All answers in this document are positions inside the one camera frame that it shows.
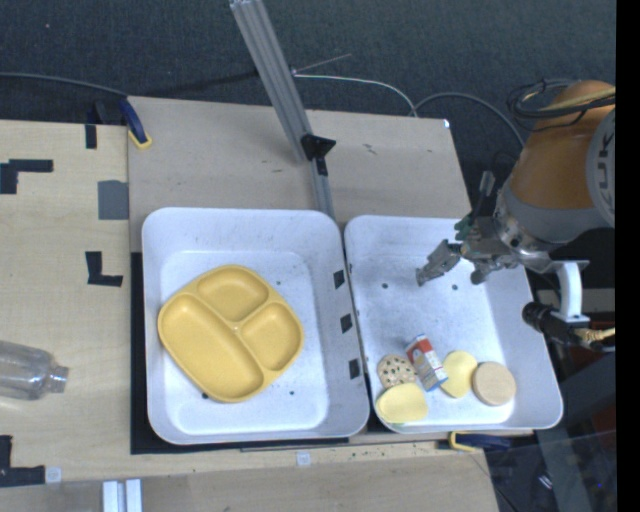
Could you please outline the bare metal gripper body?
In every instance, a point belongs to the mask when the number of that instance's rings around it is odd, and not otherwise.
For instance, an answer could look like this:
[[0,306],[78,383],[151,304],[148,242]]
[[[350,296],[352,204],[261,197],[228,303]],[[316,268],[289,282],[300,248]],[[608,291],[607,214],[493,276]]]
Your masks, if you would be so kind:
[[511,215],[470,216],[459,221],[461,256],[474,263],[493,260],[501,269],[522,265],[538,273],[551,270],[551,244],[533,236]]

